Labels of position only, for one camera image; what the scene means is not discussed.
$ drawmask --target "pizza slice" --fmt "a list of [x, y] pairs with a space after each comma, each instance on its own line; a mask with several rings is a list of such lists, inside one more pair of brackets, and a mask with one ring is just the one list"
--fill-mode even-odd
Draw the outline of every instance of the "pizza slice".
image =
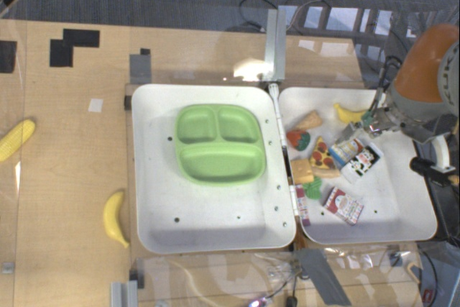
[[328, 145], [322, 136], [318, 137], [315, 148], [310, 157], [313, 174], [320, 178], [334, 178], [340, 176], [334, 160], [328, 150]]

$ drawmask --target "wooden table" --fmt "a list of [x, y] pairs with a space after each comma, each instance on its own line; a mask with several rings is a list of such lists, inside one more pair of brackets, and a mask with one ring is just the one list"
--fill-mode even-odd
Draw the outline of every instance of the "wooden table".
[[[74, 48], [73, 68], [51, 68], [50, 40], [62, 39], [64, 28], [98, 30], [100, 46]], [[19, 208], [17, 201], [3, 203], [8, 193], [1, 189], [0, 224], [12, 229], [5, 242], [15, 244], [15, 254], [0, 243], [0, 256], [2, 262], [16, 257], [16, 270], [14, 275], [0, 275], [0, 289], [6, 291], [0, 293], [0, 304], [11, 306], [14, 299], [15, 307], [109, 306], [110, 283], [126, 282], [132, 262], [129, 249], [109, 239], [102, 223], [107, 198], [126, 190], [128, 183], [123, 101], [129, 55], [139, 54], [140, 48], [151, 50], [155, 83], [236, 83], [234, 65], [246, 58], [263, 60], [265, 36], [1, 20], [0, 40], [6, 39], [18, 42], [18, 58], [27, 59], [27, 70], [22, 70], [20, 83], [18, 68], [14, 75], [0, 74], [8, 96], [2, 104], [19, 111], [10, 121], [19, 121], [23, 108], [24, 116], [37, 122], [37, 130], [22, 155], [4, 166], [10, 173], [21, 160], [22, 171]], [[288, 37], [287, 78], [304, 86], [363, 86], [350, 40]], [[92, 98], [103, 99], [100, 113], [88, 111]], [[17, 189], [10, 190], [17, 197]], [[121, 209], [121, 225], [128, 234], [132, 221], [127, 201]], [[236, 276], [241, 265], [233, 269]], [[194, 269], [202, 275], [197, 285], [210, 285], [201, 266], [198, 263]], [[376, 280], [374, 296], [380, 303], [385, 298], [400, 302], [404, 294], [410, 304], [420, 300], [411, 280], [394, 285], [384, 278]], [[369, 300], [359, 296], [363, 288], [350, 285], [346, 292], [359, 305], [368, 306]], [[308, 306], [323, 305], [313, 288], [300, 288], [298, 296], [309, 301]], [[194, 306], [239, 306], [244, 301], [225, 293], [211, 300]], [[276, 301], [276, 306], [282, 306], [284, 299]], [[176, 301], [176, 305], [188, 304]]]

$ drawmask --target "banana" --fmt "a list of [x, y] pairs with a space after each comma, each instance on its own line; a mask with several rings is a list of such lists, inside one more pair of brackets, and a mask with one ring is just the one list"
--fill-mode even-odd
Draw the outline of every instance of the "banana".
[[337, 114], [339, 115], [339, 119], [341, 122], [348, 124], [348, 123], [357, 123], [361, 120], [361, 117], [367, 110], [361, 111], [351, 111], [345, 108], [342, 108], [339, 103], [335, 103], [333, 105], [334, 108], [337, 110]]
[[128, 248], [129, 243], [123, 236], [119, 222], [119, 214], [123, 198], [123, 191], [115, 192], [109, 197], [106, 205], [103, 207], [103, 225], [110, 238], [120, 242], [124, 248]]
[[12, 156], [34, 133], [35, 123], [30, 119], [18, 123], [0, 139], [0, 162]]

